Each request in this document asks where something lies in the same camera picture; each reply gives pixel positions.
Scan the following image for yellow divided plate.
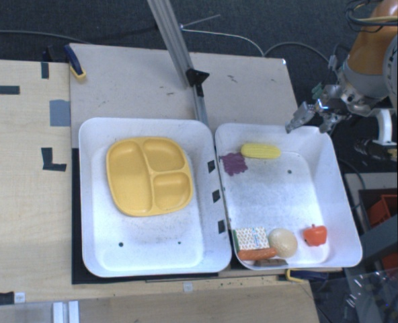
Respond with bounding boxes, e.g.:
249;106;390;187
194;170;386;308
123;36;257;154
106;136;194;218

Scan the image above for black cylinder on white bracket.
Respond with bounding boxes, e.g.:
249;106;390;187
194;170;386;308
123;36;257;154
353;108;398;163

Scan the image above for orange bell pepper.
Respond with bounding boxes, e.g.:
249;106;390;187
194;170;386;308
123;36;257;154
303;223;328;248

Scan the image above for white and orange carton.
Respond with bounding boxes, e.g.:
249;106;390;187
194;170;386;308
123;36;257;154
233;226;271;252

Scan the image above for white plastic tray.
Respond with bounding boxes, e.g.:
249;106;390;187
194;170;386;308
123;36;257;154
78;117;233;278
214;122;364;271

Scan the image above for yellow corn cob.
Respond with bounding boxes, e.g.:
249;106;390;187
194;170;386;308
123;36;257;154
240;142;282;160

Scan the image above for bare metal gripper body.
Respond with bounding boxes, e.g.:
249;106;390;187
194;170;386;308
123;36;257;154
315;83;380;118

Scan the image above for beige round bread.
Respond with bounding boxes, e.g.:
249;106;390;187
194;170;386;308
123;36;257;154
268;227;299;259

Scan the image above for purple grapes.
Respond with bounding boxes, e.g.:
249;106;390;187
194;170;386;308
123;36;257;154
218;152;249;177

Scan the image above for orange carrot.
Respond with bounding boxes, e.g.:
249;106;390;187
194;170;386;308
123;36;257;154
237;247;278;262

